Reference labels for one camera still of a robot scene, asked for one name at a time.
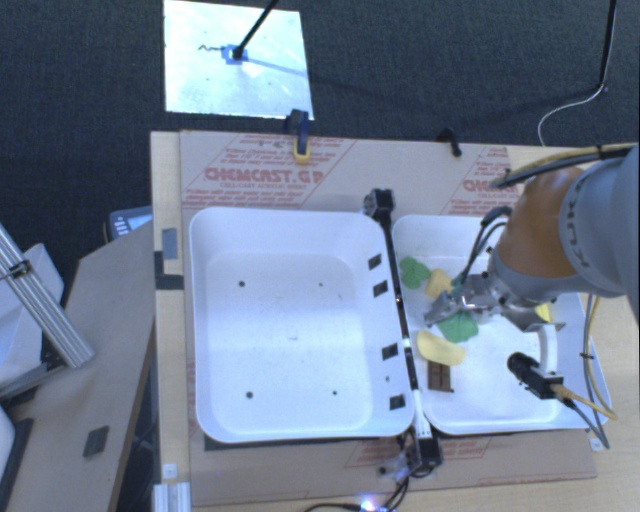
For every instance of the white plastic tray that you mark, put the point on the white plastic tray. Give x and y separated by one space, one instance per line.
500 395
290 330

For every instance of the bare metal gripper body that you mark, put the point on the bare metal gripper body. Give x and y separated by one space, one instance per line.
481 292

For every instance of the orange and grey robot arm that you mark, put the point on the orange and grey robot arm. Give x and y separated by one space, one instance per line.
590 225

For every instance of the brown cardboard board red print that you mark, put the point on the brown cardboard board red print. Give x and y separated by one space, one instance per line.
350 165

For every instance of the green lettuce leaf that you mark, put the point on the green lettuce leaf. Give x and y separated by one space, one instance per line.
460 330
413 272

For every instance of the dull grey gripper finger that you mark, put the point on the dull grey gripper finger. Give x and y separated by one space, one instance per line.
436 314
447 299

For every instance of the black cylinder on white bracket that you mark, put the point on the black cylinder on white bracket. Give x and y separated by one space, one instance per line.
530 372

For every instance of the brown chocolate bar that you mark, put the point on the brown chocolate bar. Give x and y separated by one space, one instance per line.
440 376

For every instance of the thin black and white rod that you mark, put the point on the thin black and white rod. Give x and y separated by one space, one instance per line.
400 300

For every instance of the small yellow piece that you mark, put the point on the small yellow piece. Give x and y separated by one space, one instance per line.
543 314

